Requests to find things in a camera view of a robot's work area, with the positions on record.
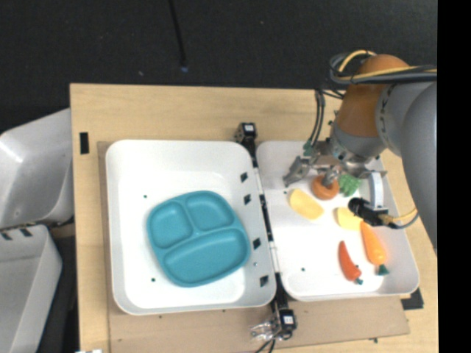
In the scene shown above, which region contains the blue divided plate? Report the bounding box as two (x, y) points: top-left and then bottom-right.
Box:
(146, 190), (253, 289)

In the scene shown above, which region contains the orange toy carrot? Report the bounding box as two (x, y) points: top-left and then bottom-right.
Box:
(359, 220), (391, 277)

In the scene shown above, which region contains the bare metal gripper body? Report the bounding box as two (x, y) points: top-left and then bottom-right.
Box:
(305, 140), (379, 178)

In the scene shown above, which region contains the thin black and white rod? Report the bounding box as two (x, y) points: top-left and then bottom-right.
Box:
(244, 138), (286, 310)

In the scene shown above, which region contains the white plastic tray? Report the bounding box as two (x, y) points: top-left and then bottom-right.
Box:
(105, 139), (278, 316)
(255, 140), (421, 303)

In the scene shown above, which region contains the black cylinder on white bracket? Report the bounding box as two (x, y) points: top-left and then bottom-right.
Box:
(347, 171), (391, 228)

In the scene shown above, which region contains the green toy broccoli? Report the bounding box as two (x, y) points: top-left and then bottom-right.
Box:
(338, 174), (361, 198)

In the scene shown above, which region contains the pale yellow toy slice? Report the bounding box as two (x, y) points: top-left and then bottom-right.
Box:
(333, 207), (364, 232)
(287, 188), (325, 221)

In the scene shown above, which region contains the orange round toy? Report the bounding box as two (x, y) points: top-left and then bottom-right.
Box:
(311, 176), (341, 201)

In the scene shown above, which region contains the black block with thin wires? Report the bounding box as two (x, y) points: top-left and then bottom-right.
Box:
(271, 306), (299, 337)
(234, 121), (259, 143)

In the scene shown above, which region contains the red toy chili pepper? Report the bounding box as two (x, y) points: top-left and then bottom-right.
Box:
(338, 240), (365, 285)

